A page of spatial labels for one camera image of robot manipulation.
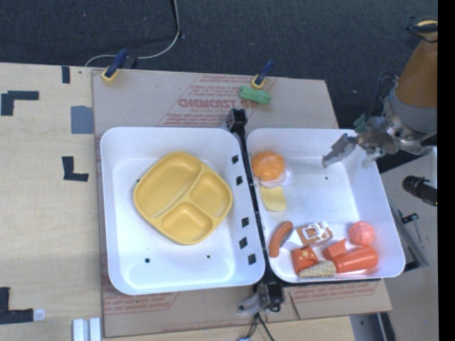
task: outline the white cable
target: white cable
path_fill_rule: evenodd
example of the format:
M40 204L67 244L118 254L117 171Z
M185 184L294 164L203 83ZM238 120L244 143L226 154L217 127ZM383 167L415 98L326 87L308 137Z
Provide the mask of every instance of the white cable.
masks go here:
M145 57L138 57L138 60L148 60L151 58L156 58L159 57L160 55L163 55L164 53L167 53L177 42L178 37L180 36L180 18L178 17L178 7L177 7L177 0L173 0L173 5L175 7L175 12L176 12L176 24L177 24L177 33L175 38L173 39L172 43L164 50L162 50L160 53L157 53L155 55L148 55ZM97 55L93 58L90 58L87 63L85 63L85 67L88 67L88 65L93 62L94 60L97 60L99 58L115 58L116 55Z

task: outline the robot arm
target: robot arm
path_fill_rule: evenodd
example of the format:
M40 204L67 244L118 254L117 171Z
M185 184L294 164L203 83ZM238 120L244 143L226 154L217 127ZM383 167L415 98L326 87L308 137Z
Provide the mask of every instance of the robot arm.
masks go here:
M392 89L382 98L380 117L362 115L355 124L357 136L343 135L323 156L327 168L359 145L367 153L365 165L399 150L423 156L432 150L425 142L437 134L437 20L409 20L407 30L422 38L400 77L389 78Z

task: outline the beige corn cob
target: beige corn cob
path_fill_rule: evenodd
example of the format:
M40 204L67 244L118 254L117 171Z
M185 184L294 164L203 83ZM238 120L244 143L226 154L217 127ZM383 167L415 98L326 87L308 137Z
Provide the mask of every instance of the beige corn cob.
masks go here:
M322 260L316 265L300 270L299 278L333 276L336 273L335 264L330 260Z

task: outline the white plastic tray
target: white plastic tray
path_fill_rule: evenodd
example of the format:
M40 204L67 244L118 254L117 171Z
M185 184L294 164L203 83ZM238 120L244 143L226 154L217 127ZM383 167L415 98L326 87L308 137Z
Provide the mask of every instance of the white plastic tray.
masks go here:
M333 239L313 247L320 260L324 259L322 250L326 246L348 239L348 229L354 222L363 220L375 228L372 246L378 253L379 262L374 269L328 278L298 278L292 267L290 251L281 248L278 257L270 258L270 265L284 281L308 283L391 278L402 273L405 267L405 256L377 166L364 168L365 152L358 147L343 161L326 169L322 166L322 156L344 133L355 136L353 131L340 129L256 129L247 137L250 159L260 151L270 149L281 154L292 171L291 183L283 186L287 208L282 212L266 210L259 181L255 178L267 246L277 225L284 220L293 222L295 227L320 221L328 223ZM353 247L349 240L346 247Z
M119 291L150 294L254 284L265 264L237 139L216 128L118 127L102 136L102 183L109 278ZM230 186L232 208L194 245L177 244L137 212L137 180L161 157L185 151Z

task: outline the brown toy sausage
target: brown toy sausage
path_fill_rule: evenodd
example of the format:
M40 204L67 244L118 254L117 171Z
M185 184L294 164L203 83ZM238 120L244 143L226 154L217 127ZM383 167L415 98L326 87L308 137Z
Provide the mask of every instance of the brown toy sausage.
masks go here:
M271 258L276 258L278 256L282 239L284 235L292 230L292 227L293 225L290 221L283 221L279 223L269 243L269 256Z

